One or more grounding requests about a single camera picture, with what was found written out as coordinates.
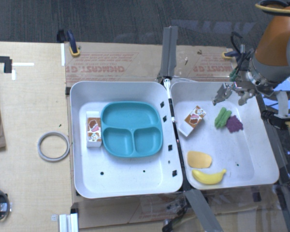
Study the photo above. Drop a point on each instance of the blue divided plate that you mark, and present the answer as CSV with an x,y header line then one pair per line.
x,y
131,127

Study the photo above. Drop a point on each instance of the brown cardboard board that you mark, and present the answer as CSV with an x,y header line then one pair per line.
x,y
116,62

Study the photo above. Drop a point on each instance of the yellow banana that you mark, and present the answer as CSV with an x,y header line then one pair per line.
x,y
207,178

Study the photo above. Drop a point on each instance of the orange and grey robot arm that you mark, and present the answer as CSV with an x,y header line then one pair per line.
x,y
274,45

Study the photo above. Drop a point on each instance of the black cylinder on white bracket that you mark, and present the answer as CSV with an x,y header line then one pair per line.
x,y
279,120

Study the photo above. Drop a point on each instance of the grey tape roll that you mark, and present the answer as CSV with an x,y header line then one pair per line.
x,y
41,153

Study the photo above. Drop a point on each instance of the white plastic tray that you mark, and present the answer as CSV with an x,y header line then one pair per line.
x,y
234,158
125,178

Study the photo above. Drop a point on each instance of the purple grapes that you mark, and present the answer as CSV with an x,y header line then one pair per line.
x,y
235,124

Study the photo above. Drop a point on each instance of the white and brown carton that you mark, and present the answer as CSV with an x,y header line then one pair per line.
x,y
193,120
94,129

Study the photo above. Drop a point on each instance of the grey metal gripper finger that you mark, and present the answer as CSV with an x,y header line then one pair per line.
x,y
246,98
222,94

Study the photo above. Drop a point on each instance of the green bean pods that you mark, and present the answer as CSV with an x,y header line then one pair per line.
x,y
221,118

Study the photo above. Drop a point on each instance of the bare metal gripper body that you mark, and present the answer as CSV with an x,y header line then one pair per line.
x,y
252,84

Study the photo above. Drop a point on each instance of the orange flat slice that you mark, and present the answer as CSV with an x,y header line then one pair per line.
x,y
198,159

